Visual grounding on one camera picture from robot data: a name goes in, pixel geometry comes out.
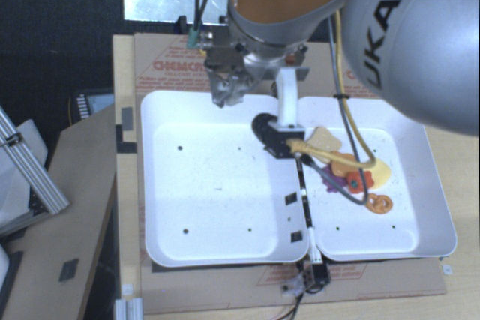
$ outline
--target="dark floor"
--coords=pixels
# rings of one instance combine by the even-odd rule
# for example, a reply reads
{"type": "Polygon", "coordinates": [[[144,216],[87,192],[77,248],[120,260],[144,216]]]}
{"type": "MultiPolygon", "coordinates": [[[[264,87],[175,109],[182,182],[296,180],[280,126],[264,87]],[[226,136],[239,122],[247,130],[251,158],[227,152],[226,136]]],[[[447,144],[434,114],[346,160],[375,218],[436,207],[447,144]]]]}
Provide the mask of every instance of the dark floor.
{"type": "MultiPolygon", "coordinates": [[[[0,0],[0,106],[15,124],[33,118],[52,148],[68,126],[69,97],[113,86],[112,36],[135,31],[172,33],[173,27],[124,21],[123,0],[0,0]]],[[[87,319],[111,318],[113,226],[87,319]]]]}

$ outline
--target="table surface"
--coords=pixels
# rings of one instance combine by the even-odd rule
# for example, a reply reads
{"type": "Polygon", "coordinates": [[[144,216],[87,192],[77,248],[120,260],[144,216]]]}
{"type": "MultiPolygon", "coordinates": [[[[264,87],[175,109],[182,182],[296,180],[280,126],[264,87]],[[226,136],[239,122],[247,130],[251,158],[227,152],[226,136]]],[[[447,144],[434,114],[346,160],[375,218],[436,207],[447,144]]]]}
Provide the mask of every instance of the table surface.
{"type": "MultiPolygon", "coordinates": [[[[132,37],[115,37],[115,103],[117,116],[122,106],[131,105],[134,92],[134,69],[132,37]]],[[[446,295],[395,298],[369,301],[350,301],[301,305],[295,319],[477,319],[480,313],[480,244],[479,244],[479,139],[427,129],[433,157],[445,191],[457,231],[458,246],[455,252],[443,259],[452,273],[445,275],[446,295]]],[[[123,155],[118,162],[122,167],[136,167],[136,162],[123,155]]],[[[119,196],[125,196],[119,189],[119,196]]],[[[123,281],[133,283],[133,294],[124,298],[139,297],[140,261],[138,260],[138,213],[132,208],[138,205],[137,198],[130,196],[119,202],[121,275],[123,281]]],[[[194,313],[170,313],[145,316],[146,320],[188,319],[276,319],[289,307],[260,307],[240,310],[215,310],[194,313]]]]}

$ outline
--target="pretzel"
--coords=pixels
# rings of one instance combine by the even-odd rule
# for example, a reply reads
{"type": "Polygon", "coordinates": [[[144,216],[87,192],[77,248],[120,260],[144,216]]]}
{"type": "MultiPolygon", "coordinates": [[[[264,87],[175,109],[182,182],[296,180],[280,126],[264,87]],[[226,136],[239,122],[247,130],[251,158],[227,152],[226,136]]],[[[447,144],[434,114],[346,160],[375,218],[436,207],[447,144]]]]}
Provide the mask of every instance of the pretzel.
{"type": "Polygon", "coordinates": [[[387,195],[375,195],[375,193],[370,193],[365,207],[375,214],[386,214],[392,209],[393,201],[387,195]]]}

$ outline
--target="white tray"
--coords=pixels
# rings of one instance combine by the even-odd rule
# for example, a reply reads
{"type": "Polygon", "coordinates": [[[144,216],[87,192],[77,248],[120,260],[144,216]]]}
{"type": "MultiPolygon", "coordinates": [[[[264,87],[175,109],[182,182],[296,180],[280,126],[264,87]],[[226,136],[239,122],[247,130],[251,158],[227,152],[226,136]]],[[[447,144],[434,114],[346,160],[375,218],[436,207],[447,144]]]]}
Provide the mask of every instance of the white tray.
{"type": "MultiPolygon", "coordinates": [[[[456,236],[423,126],[379,100],[349,103],[364,137],[391,166],[377,193],[393,209],[376,215],[327,193],[305,167],[316,242],[341,261],[444,256],[456,236]]],[[[325,126],[349,151],[336,100],[305,98],[299,122],[325,126]]],[[[156,91],[142,102],[145,242],[158,264],[175,267],[292,262],[308,250],[305,217],[285,196],[299,191],[294,160],[276,160],[251,131],[277,114],[272,97],[248,95],[219,109],[210,94],[156,91]],[[301,240],[296,234],[302,233],[301,240]]]]}

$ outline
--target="yellow cable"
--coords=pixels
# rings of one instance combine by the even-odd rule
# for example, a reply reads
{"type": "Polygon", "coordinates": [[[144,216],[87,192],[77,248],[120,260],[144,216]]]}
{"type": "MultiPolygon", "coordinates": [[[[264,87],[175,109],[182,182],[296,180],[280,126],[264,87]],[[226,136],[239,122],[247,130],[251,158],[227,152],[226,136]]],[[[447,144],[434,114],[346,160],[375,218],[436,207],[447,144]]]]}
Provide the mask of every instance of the yellow cable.
{"type": "MultiPolygon", "coordinates": [[[[335,47],[335,55],[337,58],[337,78],[338,78],[338,84],[340,86],[340,93],[345,94],[345,87],[344,87],[344,78],[342,77],[342,63],[341,63],[341,53],[342,53],[342,35],[341,35],[341,18],[340,18],[340,11],[337,10],[335,12],[335,28],[337,30],[336,32],[336,39],[337,39],[337,46],[335,47]]],[[[310,156],[316,157],[316,158],[327,158],[333,161],[338,161],[339,163],[346,164],[348,166],[353,166],[356,168],[362,168],[362,169],[370,169],[375,167],[375,164],[377,163],[377,159],[375,158],[374,154],[372,151],[369,149],[367,143],[364,141],[362,135],[360,134],[359,129],[357,128],[357,125],[355,123],[355,120],[352,117],[352,113],[350,111],[350,108],[348,107],[347,100],[342,99],[341,103],[343,103],[343,107],[345,108],[345,113],[346,113],[346,118],[348,119],[348,122],[350,123],[350,126],[352,127],[353,133],[355,134],[355,137],[357,138],[358,142],[360,143],[360,146],[363,148],[365,153],[368,156],[368,161],[366,162],[357,162],[357,161],[352,161],[348,159],[344,159],[343,157],[339,157],[337,155],[334,155],[330,152],[327,151],[322,151],[318,148],[313,147],[312,145],[309,145],[308,143],[304,142],[303,140],[300,139],[288,139],[286,141],[287,145],[290,147],[290,150],[292,153],[300,153],[300,154],[309,154],[310,156]]]]}

